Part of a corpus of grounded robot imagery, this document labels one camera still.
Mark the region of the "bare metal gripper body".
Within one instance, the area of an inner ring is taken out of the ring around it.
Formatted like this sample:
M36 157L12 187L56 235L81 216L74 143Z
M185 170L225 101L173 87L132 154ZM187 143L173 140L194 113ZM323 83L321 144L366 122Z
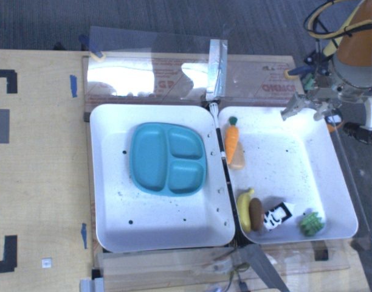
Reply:
M372 87L356 87L344 83L337 85L318 84L315 88L306 93L309 100L328 102L339 100L341 102L357 103L365 93L372 90Z

